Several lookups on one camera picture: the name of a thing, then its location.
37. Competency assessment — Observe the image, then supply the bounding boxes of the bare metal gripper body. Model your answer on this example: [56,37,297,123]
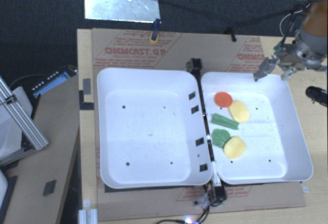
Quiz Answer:
[277,41,328,72]

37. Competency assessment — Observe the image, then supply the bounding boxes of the yellow oval toy chip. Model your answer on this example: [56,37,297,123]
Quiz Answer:
[223,135,248,160]
[228,99,250,124]

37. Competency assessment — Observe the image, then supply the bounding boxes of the orange round toy slice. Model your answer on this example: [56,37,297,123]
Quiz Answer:
[214,91,234,109]

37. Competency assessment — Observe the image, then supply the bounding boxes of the green toy pea pod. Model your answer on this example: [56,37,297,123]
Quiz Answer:
[211,113,240,131]

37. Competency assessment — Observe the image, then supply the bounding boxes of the white plastic tray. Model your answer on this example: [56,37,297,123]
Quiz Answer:
[200,71,314,186]
[96,67,214,190]

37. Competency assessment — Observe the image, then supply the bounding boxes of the thin black and white rod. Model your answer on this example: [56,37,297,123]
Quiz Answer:
[194,68,221,188]

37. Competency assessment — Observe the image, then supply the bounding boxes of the green toy lettuce leaf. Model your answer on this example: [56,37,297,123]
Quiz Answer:
[211,128,232,149]

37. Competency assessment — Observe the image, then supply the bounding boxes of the brown cardboard board red print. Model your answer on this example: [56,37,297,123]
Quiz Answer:
[91,28,307,222]

